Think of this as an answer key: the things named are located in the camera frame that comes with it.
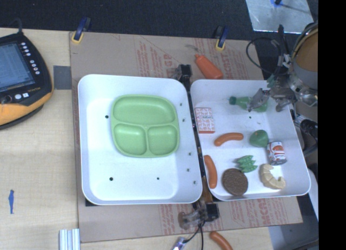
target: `chocolate cookie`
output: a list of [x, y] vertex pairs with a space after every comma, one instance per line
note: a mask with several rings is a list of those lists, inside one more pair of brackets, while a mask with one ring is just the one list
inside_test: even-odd
[[229, 168], [223, 174], [221, 183], [232, 195], [243, 195], [248, 190], [248, 178], [237, 168]]

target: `green toy vegetable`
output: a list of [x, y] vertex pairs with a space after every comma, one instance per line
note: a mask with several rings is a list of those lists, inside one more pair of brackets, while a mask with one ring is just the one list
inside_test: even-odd
[[242, 173], [248, 173], [257, 168], [257, 165], [254, 165], [256, 161], [252, 159], [253, 157], [254, 156], [252, 155], [246, 155], [237, 159], [237, 163], [239, 164]]
[[249, 161], [251, 161], [251, 159], [252, 159], [253, 157], [254, 157], [254, 156], [252, 156], [252, 155], [242, 156], [242, 157], [240, 157], [240, 158], [237, 160], [237, 163], [242, 164], [242, 163], [249, 162]]
[[265, 130], [257, 130], [250, 136], [250, 144], [256, 147], [266, 147], [269, 142], [268, 134]]
[[[251, 97], [230, 97], [228, 102], [230, 105], [238, 105], [239, 107], [241, 107], [242, 109], [248, 110], [248, 103], [250, 103], [252, 100]], [[267, 110], [268, 107], [268, 103], [264, 103], [262, 106], [253, 109], [254, 111], [258, 111], [260, 113], [264, 112]]]

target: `blue marker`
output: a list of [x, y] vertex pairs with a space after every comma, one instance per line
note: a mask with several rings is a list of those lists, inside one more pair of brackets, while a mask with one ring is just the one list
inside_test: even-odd
[[9, 201], [10, 201], [10, 209], [11, 209], [11, 214], [13, 214], [13, 202], [15, 201], [15, 196], [14, 196], [15, 191], [11, 189], [10, 195], [9, 195]]
[[270, 0], [270, 3], [275, 7], [275, 8], [279, 8], [279, 7], [281, 7], [283, 4], [282, 4], [282, 2], [280, 2], [280, 3], [275, 3], [275, 1], [276, 0]]

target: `toy can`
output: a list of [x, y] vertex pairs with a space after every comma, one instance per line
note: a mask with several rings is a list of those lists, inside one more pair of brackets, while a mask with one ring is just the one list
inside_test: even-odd
[[269, 163], [272, 166], [282, 165], [287, 162], [281, 141], [272, 141], [267, 144]]

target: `toy food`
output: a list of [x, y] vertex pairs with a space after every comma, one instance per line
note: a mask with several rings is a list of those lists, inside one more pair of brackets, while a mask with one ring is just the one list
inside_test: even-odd
[[215, 133], [215, 124], [212, 118], [211, 108], [195, 108], [195, 116], [199, 134]]
[[196, 64], [204, 77], [211, 80], [222, 79], [223, 73], [204, 55], [195, 54]]
[[250, 136], [250, 144], [256, 147], [266, 147], [269, 142], [268, 134], [265, 130], [257, 130]]
[[270, 170], [273, 169], [273, 166], [265, 163], [261, 165], [259, 174], [261, 175], [261, 181], [264, 186], [272, 189], [283, 189], [286, 186], [286, 181], [283, 177], [279, 177], [277, 180], [271, 174]]
[[229, 140], [242, 140], [244, 138], [244, 135], [241, 133], [226, 133], [221, 136], [219, 136], [215, 141], [214, 145], [215, 146], [221, 146], [224, 144], [226, 141]]
[[212, 231], [209, 234], [209, 237], [216, 242], [222, 250], [233, 250], [231, 244], [228, 243], [228, 241], [221, 236], [219, 233]]
[[210, 188], [216, 188], [217, 185], [217, 171], [211, 156], [204, 155], [204, 163], [208, 169], [208, 183]]
[[237, 163], [239, 164], [239, 167], [243, 173], [249, 173], [258, 167], [257, 165], [254, 165], [256, 161], [252, 159], [253, 157], [254, 156], [252, 155], [247, 155], [237, 159]]
[[[230, 97], [228, 102], [230, 105], [238, 105], [242, 109], [248, 110], [248, 104], [251, 102], [252, 98], [251, 97]], [[264, 112], [267, 110], [268, 103], [264, 103], [262, 106], [253, 109], [254, 111], [258, 111], [260, 113]]]
[[286, 154], [281, 141], [272, 141], [267, 145], [267, 153], [272, 166], [283, 165], [287, 162]]
[[248, 178], [237, 168], [227, 169], [221, 181], [225, 190], [232, 195], [243, 195], [248, 190]]

